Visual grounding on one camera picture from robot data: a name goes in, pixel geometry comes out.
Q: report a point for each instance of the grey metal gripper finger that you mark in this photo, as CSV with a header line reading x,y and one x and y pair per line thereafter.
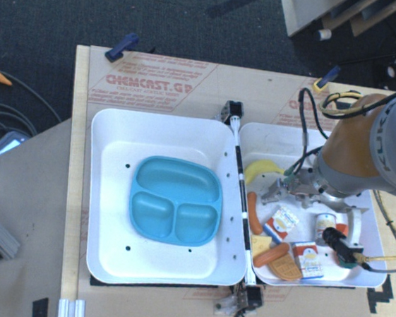
x,y
309,202
274,193

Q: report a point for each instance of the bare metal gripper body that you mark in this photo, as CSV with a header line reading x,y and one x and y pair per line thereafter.
x,y
305,184

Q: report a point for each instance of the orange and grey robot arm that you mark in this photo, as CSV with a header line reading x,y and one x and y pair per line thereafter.
x,y
362,151

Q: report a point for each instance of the small white yellow can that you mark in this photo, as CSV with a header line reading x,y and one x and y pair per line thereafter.
x,y
323,223

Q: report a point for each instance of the yellow banana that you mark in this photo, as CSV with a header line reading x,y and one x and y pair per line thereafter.
x,y
259,168

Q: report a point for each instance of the orange red sausage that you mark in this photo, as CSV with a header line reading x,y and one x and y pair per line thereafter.
x,y
254,215
272,254

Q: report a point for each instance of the white red blue carton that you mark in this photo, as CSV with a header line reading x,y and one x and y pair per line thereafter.
x,y
281,222
308,261

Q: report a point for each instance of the thin black and white rod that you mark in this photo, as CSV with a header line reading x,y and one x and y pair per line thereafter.
x,y
242,191

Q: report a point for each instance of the small red orange block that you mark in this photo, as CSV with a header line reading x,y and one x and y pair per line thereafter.
x,y
342,228

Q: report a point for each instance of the yellow cheese slice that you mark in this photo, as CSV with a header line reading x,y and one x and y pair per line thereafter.
x,y
259,244

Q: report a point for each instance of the brown waffle biscuit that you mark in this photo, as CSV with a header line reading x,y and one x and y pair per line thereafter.
x,y
286,269

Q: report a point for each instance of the white plastic tray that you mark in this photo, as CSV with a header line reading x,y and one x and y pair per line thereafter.
x,y
113,215
348,274

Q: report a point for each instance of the blue divided plate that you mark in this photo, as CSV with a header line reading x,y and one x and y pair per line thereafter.
x,y
177,187

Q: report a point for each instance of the brown cardboard board red print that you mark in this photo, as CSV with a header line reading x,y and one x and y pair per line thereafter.
x,y
166,310

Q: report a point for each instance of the black cylinder on white bracket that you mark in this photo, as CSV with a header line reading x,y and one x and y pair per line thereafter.
x,y
347,251

